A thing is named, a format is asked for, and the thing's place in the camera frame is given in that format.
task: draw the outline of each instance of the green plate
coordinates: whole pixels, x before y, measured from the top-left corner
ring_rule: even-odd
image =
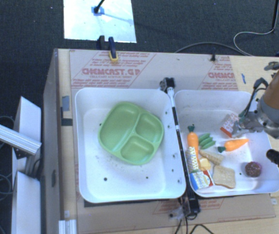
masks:
[[[98,139],[109,153],[142,165],[156,153],[163,133],[163,125],[156,116],[133,103],[120,102],[101,124]]]

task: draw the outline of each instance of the toy carrot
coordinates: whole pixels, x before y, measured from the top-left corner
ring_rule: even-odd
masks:
[[[230,152],[230,151],[236,150],[237,148],[241,147],[248,141],[249,141],[249,139],[247,139],[247,138],[229,140],[229,141],[225,142],[224,146],[219,146],[218,151],[220,153],[222,153],[224,151]]]
[[[196,157],[198,159],[198,136],[196,133],[194,133],[194,125],[193,126],[188,126],[188,130],[189,130],[189,134],[187,135],[187,144],[188,147],[194,147],[195,148],[195,153],[196,153]]]

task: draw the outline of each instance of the dark floor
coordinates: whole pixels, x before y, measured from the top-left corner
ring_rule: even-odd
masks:
[[[131,0],[138,43],[118,50],[174,52],[188,44],[213,41],[234,47],[241,31],[271,29],[275,0]],[[241,35],[238,45],[255,56],[279,52],[276,30],[266,36]],[[0,0],[0,116],[15,117],[20,96],[42,106],[54,48],[95,49],[93,41],[63,38],[63,0]],[[217,54],[239,55],[215,46]],[[207,54],[212,45],[188,50]],[[11,172],[10,149],[0,152],[0,173]],[[11,196],[0,202],[0,225],[10,233]]]

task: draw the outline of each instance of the cardboard surface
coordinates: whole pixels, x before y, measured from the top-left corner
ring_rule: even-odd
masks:
[[[83,87],[157,89],[159,82],[165,77],[176,79],[176,91],[238,89],[232,64],[227,56],[218,56],[217,61],[211,62],[209,55],[138,52],[119,52],[118,55],[119,61],[111,62],[107,51],[71,50],[69,86],[72,88],[72,98]],[[78,191],[76,152],[75,168],[80,234],[177,226],[178,221],[169,218],[169,213],[179,206],[177,200],[85,208]],[[275,216],[268,194],[204,199],[200,201],[200,205],[202,211],[193,220],[195,224]]]

